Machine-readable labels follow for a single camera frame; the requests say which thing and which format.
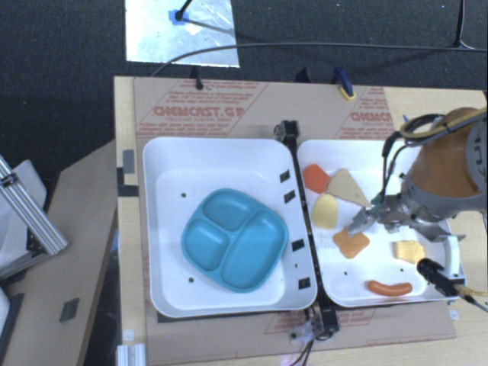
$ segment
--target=white tray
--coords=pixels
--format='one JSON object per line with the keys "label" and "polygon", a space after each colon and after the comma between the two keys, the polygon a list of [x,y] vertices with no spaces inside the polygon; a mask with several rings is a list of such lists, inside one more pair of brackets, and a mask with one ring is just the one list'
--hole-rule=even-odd
{"label": "white tray", "polygon": [[[143,151],[149,235],[149,276],[155,308],[170,317],[298,310],[317,287],[293,160],[274,140],[160,137]],[[281,181],[281,175],[289,177]],[[286,223],[288,242],[265,283],[236,293],[201,274],[184,257],[181,235],[198,205],[215,190],[232,188],[269,207]],[[284,196],[294,191],[288,203]],[[303,248],[292,251],[292,243]],[[299,289],[309,278],[310,286]]]}
{"label": "white tray", "polygon": [[[348,169],[366,198],[371,200],[380,191],[382,185],[383,144],[382,141],[310,140],[300,145],[298,159],[302,170],[316,163],[331,176],[340,169]],[[401,143],[395,144],[391,156],[399,146]],[[401,172],[408,172],[417,153],[418,149],[405,149],[399,155],[388,185],[388,194],[400,192],[401,180],[398,175]],[[306,188],[306,197],[311,214],[319,195]],[[376,223],[364,232],[371,241],[369,246],[353,259],[348,259],[339,251],[332,238],[351,223],[353,216],[361,207],[341,199],[338,199],[338,202],[339,215],[335,229],[326,230],[313,225],[312,222],[324,288],[334,302],[344,307],[365,307],[447,299],[435,290],[433,285],[428,285],[417,272],[415,265],[394,257],[393,243],[400,240],[416,240],[423,245],[425,257],[444,265],[447,254],[449,261],[457,262],[457,266],[460,267],[456,238],[450,238],[449,245],[442,242],[429,242],[406,226],[403,226],[398,233],[390,234],[383,225]],[[385,284],[409,282],[413,286],[413,291],[403,297],[382,297],[371,293],[366,288],[366,283],[370,280]]]}

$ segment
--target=blue clamp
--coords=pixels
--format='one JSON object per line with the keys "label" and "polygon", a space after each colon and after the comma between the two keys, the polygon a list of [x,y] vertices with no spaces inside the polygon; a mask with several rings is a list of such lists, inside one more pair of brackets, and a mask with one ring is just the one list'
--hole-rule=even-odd
{"label": "blue clamp", "polygon": [[185,21],[189,21],[190,20],[190,16],[188,15],[188,13],[185,11],[183,12],[183,18],[179,21],[178,19],[176,19],[176,12],[178,12],[179,10],[178,9],[174,9],[172,11],[169,11],[168,12],[168,16],[169,16],[169,20],[175,25],[175,26],[184,26],[185,25]]}
{"label": "blue clamp", "polygon": [[351,101],[356,98],[356,94],[352,89],[351,80],[348,75],[340,68],[334,68],[334,77],[341,82],[341,87],[339,91],[344,96],[347,101]]}

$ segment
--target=beige triangular toy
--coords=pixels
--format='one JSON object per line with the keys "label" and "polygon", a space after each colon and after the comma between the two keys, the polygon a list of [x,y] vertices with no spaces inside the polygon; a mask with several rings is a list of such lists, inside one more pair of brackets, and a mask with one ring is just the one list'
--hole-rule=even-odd
{"label": "beige triangular toy", "polygon": [[358,183],[356,183],[356,180],[353,179],[347,169],[337,171],[328,183],[326,193],[360,206],[371,206],[363,191],[359,188]]}

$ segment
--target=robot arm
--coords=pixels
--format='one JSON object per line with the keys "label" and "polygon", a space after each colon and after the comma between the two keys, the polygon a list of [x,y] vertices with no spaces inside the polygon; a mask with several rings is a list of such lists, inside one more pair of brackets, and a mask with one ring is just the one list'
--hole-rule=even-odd
{"label": "robot arm", "polygon": [[[431,130],[416,133],[430,123],[435,124]],[[422,146],[403,176],[401,191],[385,195],[397,153],[388,172],[384,170],[384,186],[374,206],[361,209],[348,227],[349,235],[378,222],[389,232],[410,226],[434,241],[448,233],[447,219],[459,212],[486,213],[486,108],[460,108],[444,117],[426,115],[407,122],[385,143],[385,168],[390,148],[400,137],[405,147]]]}

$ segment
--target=silver sheet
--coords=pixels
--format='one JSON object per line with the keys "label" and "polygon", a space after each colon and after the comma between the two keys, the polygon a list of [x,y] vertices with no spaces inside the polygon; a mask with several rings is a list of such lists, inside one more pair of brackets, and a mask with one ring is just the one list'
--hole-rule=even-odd
{"label": "silver sheet", "polygon": [[[169,12],[186,0],[126,0],[127,61],[166,63],[195,50],[236,44],[230,0],[194,0],[189,21],[174,24]],[[235,49],[187,57],[177,63],[239,67]]]}

